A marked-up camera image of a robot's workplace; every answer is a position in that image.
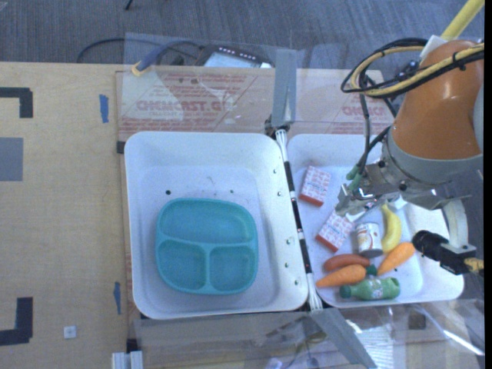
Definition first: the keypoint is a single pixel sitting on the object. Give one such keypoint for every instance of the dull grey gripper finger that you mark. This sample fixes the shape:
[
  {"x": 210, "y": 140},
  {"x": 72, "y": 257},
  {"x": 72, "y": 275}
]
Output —
[
  {"x": 355, "y": 215},
  {"x": 346, "y": 199}
]

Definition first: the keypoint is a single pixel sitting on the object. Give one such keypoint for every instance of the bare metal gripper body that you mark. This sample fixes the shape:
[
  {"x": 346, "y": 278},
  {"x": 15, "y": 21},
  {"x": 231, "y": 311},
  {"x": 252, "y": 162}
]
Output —
[{"x": 384, "y": 185}]

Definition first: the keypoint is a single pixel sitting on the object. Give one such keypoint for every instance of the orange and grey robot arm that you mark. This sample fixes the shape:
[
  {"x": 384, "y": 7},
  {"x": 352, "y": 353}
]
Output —
[{"x": 438, "y": 121}]

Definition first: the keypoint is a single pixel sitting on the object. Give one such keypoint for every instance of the orange and white carton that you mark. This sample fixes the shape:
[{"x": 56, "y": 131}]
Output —
[
  {"x": 335, "y": 231},
  {"x": 316, "y": 186}
]

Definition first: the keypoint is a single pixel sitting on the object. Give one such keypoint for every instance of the small white and orange can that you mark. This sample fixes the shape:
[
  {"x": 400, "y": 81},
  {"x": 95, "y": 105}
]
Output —
[{"x": 368, "y": 238}]

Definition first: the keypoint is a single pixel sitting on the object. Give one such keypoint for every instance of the yellow banana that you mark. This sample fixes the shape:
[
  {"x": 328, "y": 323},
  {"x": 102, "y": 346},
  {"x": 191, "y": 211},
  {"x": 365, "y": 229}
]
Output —
[{"x": 393, "y": 229}]

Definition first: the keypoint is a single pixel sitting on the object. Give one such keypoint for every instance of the red-orange sausage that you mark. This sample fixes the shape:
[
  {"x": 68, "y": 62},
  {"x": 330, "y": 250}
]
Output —
[{"x": 346, "y": 261}]

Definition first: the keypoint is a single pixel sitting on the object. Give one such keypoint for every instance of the orange carrot with green top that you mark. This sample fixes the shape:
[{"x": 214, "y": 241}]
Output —
[{"x": 342, "y": 276}]

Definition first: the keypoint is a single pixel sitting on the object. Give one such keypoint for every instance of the green plastic bottle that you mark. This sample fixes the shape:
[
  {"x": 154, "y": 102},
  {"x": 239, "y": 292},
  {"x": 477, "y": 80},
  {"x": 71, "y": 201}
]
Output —
[{"x": 373, "y": 289}]

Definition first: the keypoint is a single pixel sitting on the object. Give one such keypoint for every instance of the white plastic tray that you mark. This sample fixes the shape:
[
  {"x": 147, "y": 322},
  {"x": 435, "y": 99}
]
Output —
[
  {"x": 207, "y": 167},
  {"x": 430, "y": 286}
]

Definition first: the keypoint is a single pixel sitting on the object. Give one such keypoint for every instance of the teal divided plate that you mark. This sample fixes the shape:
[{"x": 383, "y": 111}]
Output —
[{"x": 205, "y": 244}]

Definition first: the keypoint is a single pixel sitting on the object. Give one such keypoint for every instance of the brown cardboard board red print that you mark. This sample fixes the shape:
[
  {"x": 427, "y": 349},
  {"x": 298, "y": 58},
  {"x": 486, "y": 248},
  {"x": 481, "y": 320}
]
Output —
[{"x": 200, "y": 102}]

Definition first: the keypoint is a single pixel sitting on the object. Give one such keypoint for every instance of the black cylinder on white bracket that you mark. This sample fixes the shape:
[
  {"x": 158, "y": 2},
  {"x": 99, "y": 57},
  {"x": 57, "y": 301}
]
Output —
[{"x": 442, "y": 250}]

